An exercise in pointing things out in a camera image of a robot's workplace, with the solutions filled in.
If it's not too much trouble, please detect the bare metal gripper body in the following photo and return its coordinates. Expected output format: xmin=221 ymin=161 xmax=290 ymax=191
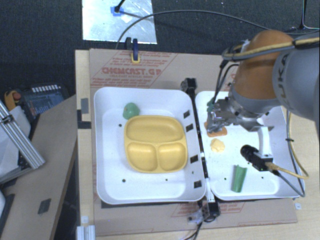
xmin=211 ymin=97 xmax=275 ymax=133

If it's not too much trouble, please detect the orange flat toy slice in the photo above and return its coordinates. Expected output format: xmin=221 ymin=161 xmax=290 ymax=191
xmin=203 ymin=120 xmax=229 ymax=138

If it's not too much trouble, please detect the thin black and white rod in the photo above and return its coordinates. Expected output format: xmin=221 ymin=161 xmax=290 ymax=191
xmin=187 ymin=88 xmax=216 ymax=204

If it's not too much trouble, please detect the pale yellow toy food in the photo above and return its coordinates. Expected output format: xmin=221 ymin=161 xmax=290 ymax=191
xmin=210 ymin=138 xmax=226 ymax=154

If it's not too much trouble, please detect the green toy celery stick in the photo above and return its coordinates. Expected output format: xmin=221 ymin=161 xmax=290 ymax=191
xmin=230 ymin=164 xmax=248 ymax=193

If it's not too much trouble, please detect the yellow divided plate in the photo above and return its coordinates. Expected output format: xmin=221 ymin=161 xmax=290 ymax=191
xmin=123 ymin=114 xmax=189 ymax=174

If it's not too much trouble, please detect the white plastic tray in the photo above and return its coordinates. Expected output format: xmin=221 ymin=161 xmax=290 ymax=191
xmin=194 ymin=90 xmax=306 ymax=202
xmin=93 ymin=86 xmax=207 ymax=206

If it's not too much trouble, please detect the brown cardboard board, red print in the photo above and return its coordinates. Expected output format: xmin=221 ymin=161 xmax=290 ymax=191
xmin=88 ymin=48 xmax=299 ymax=237

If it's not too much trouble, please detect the green toy broccoli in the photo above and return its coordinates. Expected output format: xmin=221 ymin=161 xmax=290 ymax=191
xmin=122 ymin=102 xmax=141 ymax=120

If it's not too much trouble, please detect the black cylinder on white bracket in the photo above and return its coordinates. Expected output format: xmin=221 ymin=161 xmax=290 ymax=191
xmin=240 ymin=118 xmax=275 ymax=172

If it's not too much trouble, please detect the black block with thin wires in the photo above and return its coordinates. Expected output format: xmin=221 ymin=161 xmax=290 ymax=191
xmin=180 ymin=77 xmax=197 ymax=94
xmin=201 ymin=200 xmax=221 ymax=223

